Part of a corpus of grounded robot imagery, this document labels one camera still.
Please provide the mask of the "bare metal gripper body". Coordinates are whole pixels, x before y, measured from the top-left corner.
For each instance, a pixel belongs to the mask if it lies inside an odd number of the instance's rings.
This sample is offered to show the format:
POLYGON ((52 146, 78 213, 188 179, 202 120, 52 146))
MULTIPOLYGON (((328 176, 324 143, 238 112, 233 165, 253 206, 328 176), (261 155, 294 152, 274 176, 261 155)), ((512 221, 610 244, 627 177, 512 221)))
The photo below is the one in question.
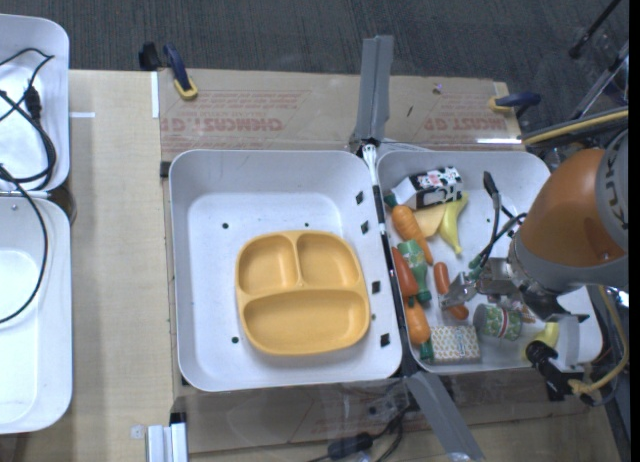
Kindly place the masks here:
POLYGON ((519 287, 514 281, 512 268, 506 258, 491 257, 482 268, 475 284, 479 294, 490 300, 516 297, 519 287))

